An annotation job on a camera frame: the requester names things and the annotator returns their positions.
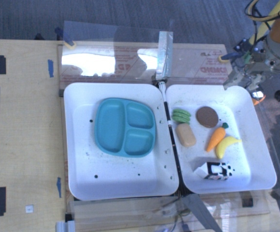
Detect beige bread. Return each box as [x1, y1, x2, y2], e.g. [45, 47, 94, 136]
[175, 122, 197, 148]

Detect black and white milk carton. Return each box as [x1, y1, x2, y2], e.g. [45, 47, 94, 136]
[193, 161, 236, 181]

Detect yellow banana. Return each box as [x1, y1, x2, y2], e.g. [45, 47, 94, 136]
[215, 135, 243, 160]

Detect white plastic tray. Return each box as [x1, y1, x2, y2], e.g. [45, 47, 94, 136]
[63, 82, 180, 201]
[165, 84, 278, 195]

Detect teal divided plate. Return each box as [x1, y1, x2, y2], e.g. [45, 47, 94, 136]
[94, 97, 157, 159]

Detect round brown biscuit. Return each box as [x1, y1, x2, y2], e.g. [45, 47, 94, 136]
[195, 106, 220, 129]

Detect green pea pods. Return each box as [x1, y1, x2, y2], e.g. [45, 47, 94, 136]
[171, 108, 192, 125]

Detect orange carrot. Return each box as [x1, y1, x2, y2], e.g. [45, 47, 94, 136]
[205, 122, 230, 153]

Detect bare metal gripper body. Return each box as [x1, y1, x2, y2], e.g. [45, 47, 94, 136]
[234, 54, 280, 84]

